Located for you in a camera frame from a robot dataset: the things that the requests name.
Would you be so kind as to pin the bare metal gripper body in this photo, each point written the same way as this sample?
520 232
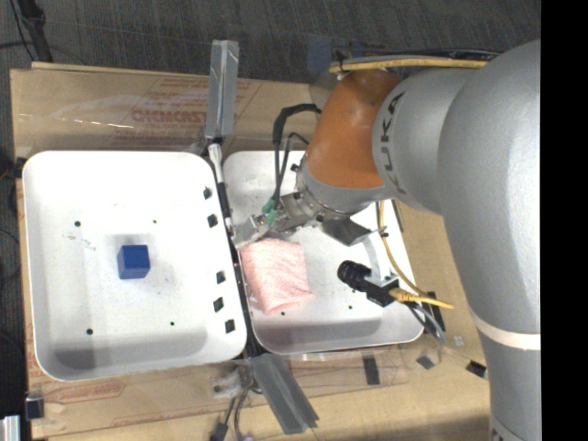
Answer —
294 210

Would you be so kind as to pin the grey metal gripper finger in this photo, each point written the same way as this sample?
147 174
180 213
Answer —
243 239
271 232

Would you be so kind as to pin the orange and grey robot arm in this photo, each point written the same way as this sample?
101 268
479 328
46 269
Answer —
459 154

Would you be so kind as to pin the pink folded cloth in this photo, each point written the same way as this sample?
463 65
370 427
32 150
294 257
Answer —
275 274

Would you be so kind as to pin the thin black and white rod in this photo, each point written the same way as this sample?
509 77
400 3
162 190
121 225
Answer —
223 200

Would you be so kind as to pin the white plastic tray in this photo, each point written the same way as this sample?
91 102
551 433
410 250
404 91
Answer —
331 320
138 191

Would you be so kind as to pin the blue cube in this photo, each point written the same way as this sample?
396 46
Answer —
134 262

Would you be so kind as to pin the brown cardboard board red print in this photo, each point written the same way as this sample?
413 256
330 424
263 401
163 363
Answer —
138 108

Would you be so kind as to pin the black cylinder on white bracket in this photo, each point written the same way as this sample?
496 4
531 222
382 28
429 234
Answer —
363 280

